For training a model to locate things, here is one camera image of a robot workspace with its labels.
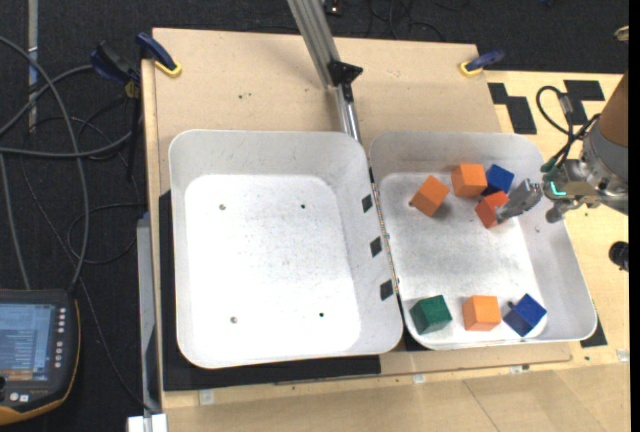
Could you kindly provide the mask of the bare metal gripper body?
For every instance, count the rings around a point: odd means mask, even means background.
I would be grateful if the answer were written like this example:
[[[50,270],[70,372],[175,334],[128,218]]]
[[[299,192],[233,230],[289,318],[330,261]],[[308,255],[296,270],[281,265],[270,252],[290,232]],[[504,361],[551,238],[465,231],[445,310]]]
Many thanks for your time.
[[[567,159],[559,164],[552,159],[541,172],[545,196],[552,203],[567,202],[567,212],[604,205],[623,215],[629,213],[627,182],[600,162]]]

